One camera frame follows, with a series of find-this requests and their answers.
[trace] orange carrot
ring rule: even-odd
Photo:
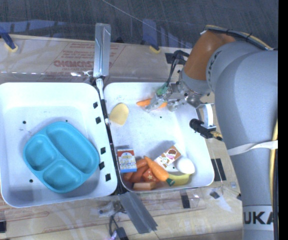
[[[160,166],[157,162],[153,161],[147,156],[144,156],[144,158],[156,178],[158,178],[162,182],[165,182],[169,178],[169,173],[162,166]]]
[[[138,168],[141,168],[141,167],[143,167],[143,166],[146,166],[147,164],[148,164],[148,162],[147,162],[144,158],[136,161],[136,167],[137,167],[137,169],[138,169]]]
[[[140,182],[142,179],[143,173],[149,168],[148,165],[144,165],[141,168],[137,169],[136,172],[133,172],[133,175],[130,177],[129,182],[137,183]]]
[[[148,98],[148,99],[144,99],[144,100],[136,102],[136,105],[141,106],[141,107],[146,107],[150,103],[151,103],[151,98]],[[167,102],[163,102],[162,105],[159,106],[159,108],[164,108],[166,107],[167,104],[168,104]]]
[[[130,181],[133,173],[134,173],[134,172],[126,172],[126,173],[123,173],[123,179],[124,179],[125,181]]]

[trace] blue plate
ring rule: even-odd
[[[49,189],[70,192],[98,168],[97,149],[67,122],[49,124],[28,140],[23,149],[28,168]]]

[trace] black hole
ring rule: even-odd
[[[105,167],[104,162],[101,162],[101,163],[98,165],[98,167],[99,167],[100,170],[102,170],[102,169]]]
[[[111,174],[106,174],[105,175],[105,181],[109,181],[111,179]]]
[[[96,123],[99,124],[101,122],[101,118],[100,117],[96,117]]]

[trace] yellow banana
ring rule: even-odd
[[[174,175],[174,174],[168,173],[168,177],[171,180],[175,181],[173,186],[179,186],[179,185],[185,185],[186,183],[188,183],[190,179],[190,174]]]

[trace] white tape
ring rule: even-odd
[[[230,156],[238,155],[250,151],[252,149],[270,149],[276,150],[278,148],[278,140],[263,142],[263,143],[249,143],[241,146],[237,146],[231,149],[228,149],[227,152]]]

